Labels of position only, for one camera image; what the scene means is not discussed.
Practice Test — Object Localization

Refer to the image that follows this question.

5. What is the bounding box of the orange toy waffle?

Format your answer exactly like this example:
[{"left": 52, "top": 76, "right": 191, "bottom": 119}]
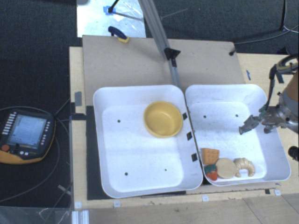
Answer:
[{"left": 201, "top": 147, "right": 221, "bottom": 166}]

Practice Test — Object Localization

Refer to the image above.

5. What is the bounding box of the yellow bowl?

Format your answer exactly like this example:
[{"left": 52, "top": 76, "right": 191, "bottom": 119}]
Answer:
[{"left": 143, "top": 101, "right": 184, "bottom": 139}]

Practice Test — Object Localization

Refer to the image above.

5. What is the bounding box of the brown cardboard board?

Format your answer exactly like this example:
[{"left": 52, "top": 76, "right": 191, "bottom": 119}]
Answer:
[{"left": 82, "top": 35, "right": 277, "bottom": 195}]

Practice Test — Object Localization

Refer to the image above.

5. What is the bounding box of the white plastic tray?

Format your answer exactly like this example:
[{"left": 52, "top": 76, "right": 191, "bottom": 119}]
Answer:
[
  {"left": 184, "top": 84, "right": 292, "bottom": 187},
  {"left": 93, "top": 84, "right": 204, "bottom": 199}
]

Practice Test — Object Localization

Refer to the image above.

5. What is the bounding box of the red toy strawberry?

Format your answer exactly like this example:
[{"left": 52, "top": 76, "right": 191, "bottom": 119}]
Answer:
[{"left": 204, "top": 164, "right": 219, "bottom": 181}]

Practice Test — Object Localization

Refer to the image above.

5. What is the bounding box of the beige toy croissant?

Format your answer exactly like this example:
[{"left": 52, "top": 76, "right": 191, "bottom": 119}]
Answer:
[{"left": 233, "top": 157, "right": 256, "bottom": 178}]

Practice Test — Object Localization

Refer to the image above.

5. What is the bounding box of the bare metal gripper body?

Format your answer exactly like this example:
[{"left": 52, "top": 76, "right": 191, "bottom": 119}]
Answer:
[{"left": 259, "top": 108, "right": 299, "bottom": 129}]

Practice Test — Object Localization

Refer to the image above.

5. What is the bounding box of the round beige toy biscuit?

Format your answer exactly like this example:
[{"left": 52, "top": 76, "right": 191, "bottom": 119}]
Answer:
[{"left": 215, "top": 157, "right": 239, "bottom": 179}]

